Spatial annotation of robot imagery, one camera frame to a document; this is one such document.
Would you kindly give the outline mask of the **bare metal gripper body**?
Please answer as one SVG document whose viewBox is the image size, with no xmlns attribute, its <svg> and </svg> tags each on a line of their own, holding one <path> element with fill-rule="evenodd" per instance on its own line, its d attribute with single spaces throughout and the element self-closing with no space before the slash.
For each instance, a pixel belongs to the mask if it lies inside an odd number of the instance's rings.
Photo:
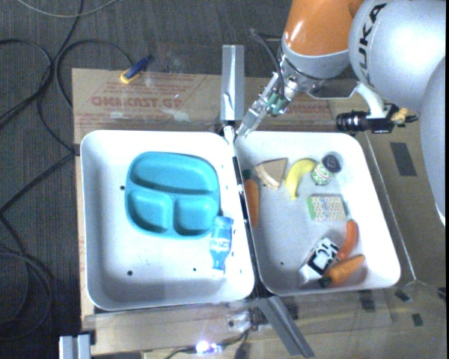
<svg viewBox="0 0 449 359">
<path fill-rule="evenodd" d="M 303 73 L 288 60 L 281 60 L 268 85 L 245 115 L 246 124 L 260 124 L 265 116 L 277 117 L 299 93 L 310 93 L 320 88 L 324 79 Z"/>
</svg>

